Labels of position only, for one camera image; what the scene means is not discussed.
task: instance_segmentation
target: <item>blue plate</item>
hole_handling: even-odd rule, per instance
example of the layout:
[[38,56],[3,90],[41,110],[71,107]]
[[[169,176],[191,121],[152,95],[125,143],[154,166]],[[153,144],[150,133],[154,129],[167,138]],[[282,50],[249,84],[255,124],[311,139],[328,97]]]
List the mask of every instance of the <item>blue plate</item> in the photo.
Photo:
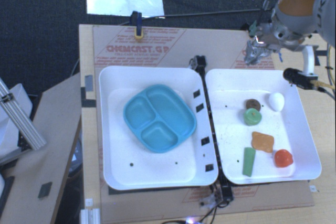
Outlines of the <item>blue plate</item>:
[[124,107],[124,120],[149,150],[164,153],[180,145],[196,129],[196,117],[169,87],[153,85]]

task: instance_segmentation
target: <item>red tomato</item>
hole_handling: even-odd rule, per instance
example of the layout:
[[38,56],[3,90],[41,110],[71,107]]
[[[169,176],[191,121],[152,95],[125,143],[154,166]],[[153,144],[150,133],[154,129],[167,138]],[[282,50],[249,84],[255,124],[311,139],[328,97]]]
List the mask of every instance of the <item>red tomato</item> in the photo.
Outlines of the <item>red tomato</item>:
[[287,150],[278,150],[274,155],[277,167],[287,167],[293,163],[293,156]]

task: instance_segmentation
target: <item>tray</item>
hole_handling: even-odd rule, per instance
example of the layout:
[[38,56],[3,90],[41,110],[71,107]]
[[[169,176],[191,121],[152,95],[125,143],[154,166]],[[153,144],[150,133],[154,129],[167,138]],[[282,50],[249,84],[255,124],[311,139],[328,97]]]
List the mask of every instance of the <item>tray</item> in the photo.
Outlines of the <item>tray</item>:
[[[123,108],[146,88],[171,88],[196,117],[194,133],[165,153],[155,153],[132,133]],[[117,190],[207,186],[218,176],[216,154],[200,76],[187,68],[104,68],[99,75],[103,173]]]
[[[279,70],[213,69],[206,75],[213,121],[225,176],[235,184],[256,184],[310,180],[321,173],[321,163],[312,139],[299,93]],[[268,104],[268,97],[280,92],[285,97],[281,112]],[[257,99],[262,121],[255,126],[244,123],[245,102]],[[273,153],[257,151],[251,177],[242,174],[244,148],[251,147],[252,132],[272,135],[274,152],[287,149],[294,163],[277,168]]]
[[184,142],[196,129],[196,117],[169,87],[153,85],[124,107],[124,120],[149,150],[164,153]]

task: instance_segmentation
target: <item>green block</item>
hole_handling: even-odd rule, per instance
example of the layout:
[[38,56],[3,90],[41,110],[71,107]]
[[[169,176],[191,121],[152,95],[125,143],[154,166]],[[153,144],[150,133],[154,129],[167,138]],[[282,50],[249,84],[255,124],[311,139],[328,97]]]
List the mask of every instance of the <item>green block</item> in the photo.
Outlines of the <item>green block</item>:
[[252,147],[244,148],[243,175],[251,177],[255,156],[256,156],[256,150],[254,148]]

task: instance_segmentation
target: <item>egg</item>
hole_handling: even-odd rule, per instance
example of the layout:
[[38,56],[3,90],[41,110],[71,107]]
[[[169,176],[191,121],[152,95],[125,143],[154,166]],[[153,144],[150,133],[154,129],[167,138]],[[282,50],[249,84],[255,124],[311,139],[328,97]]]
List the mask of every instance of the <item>egg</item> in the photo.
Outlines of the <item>egg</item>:
[[280,92],[271,93],[268,99],[270,107],[274,111],[281,111],[285,106],[285,98]]

